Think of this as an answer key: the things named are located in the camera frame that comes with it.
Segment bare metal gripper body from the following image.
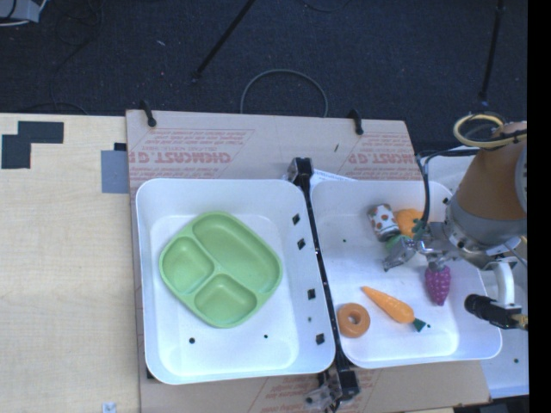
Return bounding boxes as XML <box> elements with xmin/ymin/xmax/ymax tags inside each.
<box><xmin>413</xmin><ymin>220</ymin><xmax>523</xmax><ymax>272</ymax></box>

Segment orange doughnut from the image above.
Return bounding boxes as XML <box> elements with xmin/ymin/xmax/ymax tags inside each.
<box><xmin>336</xmin><ymin>302</ymin><xmax>372</xmax><ymax>340</ymax></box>

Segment orange toy pumpkin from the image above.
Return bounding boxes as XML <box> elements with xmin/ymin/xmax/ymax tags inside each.
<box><xmin>394</xmin><ymin>207</ymin><xmax>426</xmax><ymax>238</ymax></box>

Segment thin black and white rod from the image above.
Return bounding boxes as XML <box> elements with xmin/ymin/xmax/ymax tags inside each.
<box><xmin>296</xmin><ymin>173</ymin><xmax>352</xmax><ymax>389</ymax></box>

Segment black cylinder on white bracket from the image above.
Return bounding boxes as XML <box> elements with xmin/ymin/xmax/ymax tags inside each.
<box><xmin>463</xmin><ymin>260</ymin><xmax>527</xmax><ymax>331</ymax></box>

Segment orange carrot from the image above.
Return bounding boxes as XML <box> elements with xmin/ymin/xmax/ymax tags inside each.
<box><xmin>360</xmin><ymin>285</ymin><xmax>428</xmax><ymax>333</ymax></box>

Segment brown cardboard board red print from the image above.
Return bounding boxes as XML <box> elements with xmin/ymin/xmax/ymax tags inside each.
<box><xmin>124</xmin><ymin>108</ymin><xmax>492</xmax><ymax>413</ymax></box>

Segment green divided plate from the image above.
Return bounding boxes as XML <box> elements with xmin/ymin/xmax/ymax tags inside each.
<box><xmin>158</xmin><ymin>210</ymin><xmax>285</xmax><ymax>330</ymax></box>

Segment purple grapes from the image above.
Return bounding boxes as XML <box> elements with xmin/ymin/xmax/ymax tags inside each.
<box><xmin>424</xmin><ymin>264</ymin><xmax>453</xmax><ymax>307</ymax></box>

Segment white can with orange dots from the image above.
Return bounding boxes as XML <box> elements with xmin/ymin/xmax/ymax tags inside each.
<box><xmin>366</xmin><ymin>203</ymin><xmax>402</xmax><ymax>243</ymax></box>

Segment white plastic tray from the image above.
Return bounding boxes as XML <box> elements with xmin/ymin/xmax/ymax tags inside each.
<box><xmin>309</xmin><ymin>180</ymin><xmax>504</xmax><ymax>370</ymax></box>
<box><xmin>135</xmin><ymin>177</ymin><xmax>337</xmax><ymax>385</ymax></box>

